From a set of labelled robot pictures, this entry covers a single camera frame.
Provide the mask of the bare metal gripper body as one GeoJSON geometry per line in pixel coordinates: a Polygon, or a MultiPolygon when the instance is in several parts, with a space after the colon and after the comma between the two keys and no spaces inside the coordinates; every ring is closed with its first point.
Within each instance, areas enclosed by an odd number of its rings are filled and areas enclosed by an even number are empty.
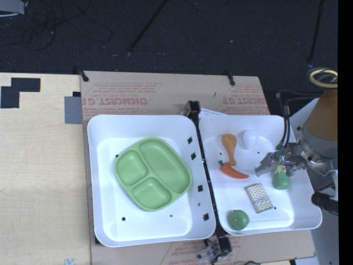
{"type": "Polygon", "coordinates": [[[315,171],[322,176],[338,170],[336,158],[324,158],[309,146],[299,143],[288,143],[286,147],[283,146],[278,151],[275,151],[274,155],[277,157],[277,161],[284,166],[285,170],[286,163],[289,161],[304,162],[307,165],[305,170],[315,171]]]}

